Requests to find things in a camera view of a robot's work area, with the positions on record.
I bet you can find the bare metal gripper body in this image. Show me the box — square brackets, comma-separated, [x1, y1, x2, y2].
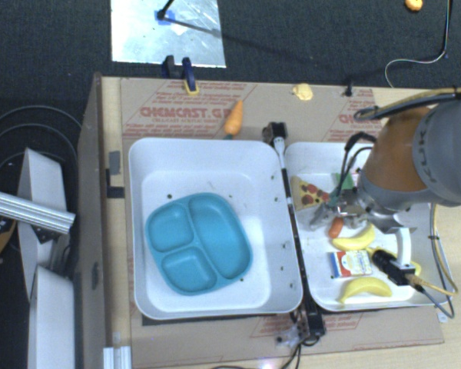
[330, 188, 400, 234]

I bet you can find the orange sausage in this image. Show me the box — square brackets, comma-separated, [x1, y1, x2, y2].
[327, 216, 345, 240]

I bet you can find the pizza slice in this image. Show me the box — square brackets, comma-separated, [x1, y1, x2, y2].
[290, 175, 332, 212]

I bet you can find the green packet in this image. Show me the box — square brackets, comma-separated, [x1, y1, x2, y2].
[331, 172, 357, 192]

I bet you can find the thin black and white rod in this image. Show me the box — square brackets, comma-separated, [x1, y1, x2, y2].
[274, 136, 313, 322]

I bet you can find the red and white carton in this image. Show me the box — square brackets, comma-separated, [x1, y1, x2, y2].
[329, 249, 374, 279]

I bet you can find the white plastic tray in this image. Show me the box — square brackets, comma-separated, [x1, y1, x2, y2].
[128, 136, 304, 321]
[284, 141, 453, 313]

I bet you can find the blue divided plate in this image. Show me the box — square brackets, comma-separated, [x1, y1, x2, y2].
[144, 191, 254, 297]

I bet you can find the yellow lump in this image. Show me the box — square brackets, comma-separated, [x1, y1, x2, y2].
[291, 83, 314, 101]

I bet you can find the orange carrot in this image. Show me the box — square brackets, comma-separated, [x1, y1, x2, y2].
[222, 100, 244, 141]

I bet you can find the brown cardboard board red print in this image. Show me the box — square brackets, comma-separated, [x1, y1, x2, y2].
[119, 77, 446, 361]

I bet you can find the black cylinder on white bracket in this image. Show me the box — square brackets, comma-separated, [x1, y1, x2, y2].
[370, 227, 418, 286]

